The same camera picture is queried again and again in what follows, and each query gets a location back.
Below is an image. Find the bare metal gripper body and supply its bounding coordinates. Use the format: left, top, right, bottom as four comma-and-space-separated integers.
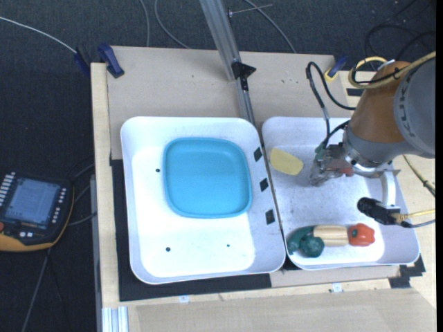
314, 143, 401, 179

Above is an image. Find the white plastic tray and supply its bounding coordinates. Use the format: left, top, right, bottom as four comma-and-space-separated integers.
120, 116, 287, 285
261, 116, 422, 271

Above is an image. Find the yellow flat slice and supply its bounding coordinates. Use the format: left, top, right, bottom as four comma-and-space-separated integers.
269, 147, 305, 176

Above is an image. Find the pale yellow corn cob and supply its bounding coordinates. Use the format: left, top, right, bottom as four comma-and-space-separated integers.
312, 224, 349, 248

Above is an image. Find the dark green curved vegetable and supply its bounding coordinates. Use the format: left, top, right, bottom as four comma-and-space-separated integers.
286, 225, 315, 255

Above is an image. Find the red bell pepper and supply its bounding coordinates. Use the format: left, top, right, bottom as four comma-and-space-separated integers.
347, 223, 377, 248

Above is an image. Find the green broccoli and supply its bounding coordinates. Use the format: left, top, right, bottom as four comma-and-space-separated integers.
299, 236, 326, 259

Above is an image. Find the thin rod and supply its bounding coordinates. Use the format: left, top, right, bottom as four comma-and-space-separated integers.
237, 80, 257, 127

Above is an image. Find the blue plate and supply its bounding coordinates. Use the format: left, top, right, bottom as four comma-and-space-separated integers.
162, 136, 253, 219

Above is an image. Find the brown cardboard board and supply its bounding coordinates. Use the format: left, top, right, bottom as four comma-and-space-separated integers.
107, 46, 401, 288

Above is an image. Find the black cylinder on white bracket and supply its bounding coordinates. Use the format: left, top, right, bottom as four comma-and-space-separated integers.
356, 169, 402, 226

